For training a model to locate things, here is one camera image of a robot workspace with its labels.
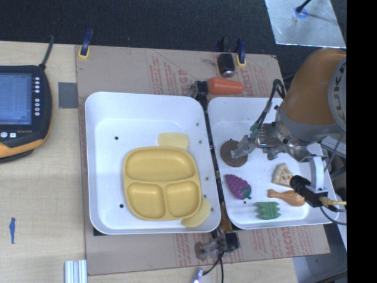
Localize black block with thin wires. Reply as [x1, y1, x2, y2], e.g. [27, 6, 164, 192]
[224, 231, 240, 252]
[190, 80, 210, 100]

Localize brown cardboard board red print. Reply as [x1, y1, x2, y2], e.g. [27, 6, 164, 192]
[75, 45, 331, 276]

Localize brown round biscuit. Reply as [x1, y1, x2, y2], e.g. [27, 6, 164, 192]
[220, 139, 249, 168]

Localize black cylinder on white bracket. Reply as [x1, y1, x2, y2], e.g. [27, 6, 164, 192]
[289, 155, 329, 209]

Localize green pea pods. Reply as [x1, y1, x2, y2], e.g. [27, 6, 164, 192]
[254, 201, 282, 221]

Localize yellow divided plate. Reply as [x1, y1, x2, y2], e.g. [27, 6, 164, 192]
[122, 146, 203, 222]

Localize thin black and white rod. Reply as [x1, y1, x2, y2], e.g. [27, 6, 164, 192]
[199, 92, 232, 233]

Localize purple grapes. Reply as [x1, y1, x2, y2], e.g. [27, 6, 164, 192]
[224, 174, 253, 201]

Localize small black can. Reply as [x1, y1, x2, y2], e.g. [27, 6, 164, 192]
[217, 52, 237, 78]

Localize pale yellow flat slice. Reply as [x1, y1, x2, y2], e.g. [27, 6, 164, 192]
[157, 132, 190, 151]
[181, 198, 212, 228]

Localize pizza slice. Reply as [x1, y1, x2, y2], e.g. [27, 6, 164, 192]
[271, 162, 295, 187]

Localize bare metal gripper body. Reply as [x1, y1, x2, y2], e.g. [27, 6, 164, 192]
[254, 123, 318, 162]

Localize orange chicken drumstick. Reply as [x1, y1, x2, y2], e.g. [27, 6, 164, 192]
[267, 189, 306, 208]

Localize white plastic tray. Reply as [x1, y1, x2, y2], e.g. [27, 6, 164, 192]
[84, 91, 222, 236]
[207, 97, 340, 231]

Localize orange carrot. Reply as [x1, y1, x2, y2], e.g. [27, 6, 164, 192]
[208, 77, 247, 96]

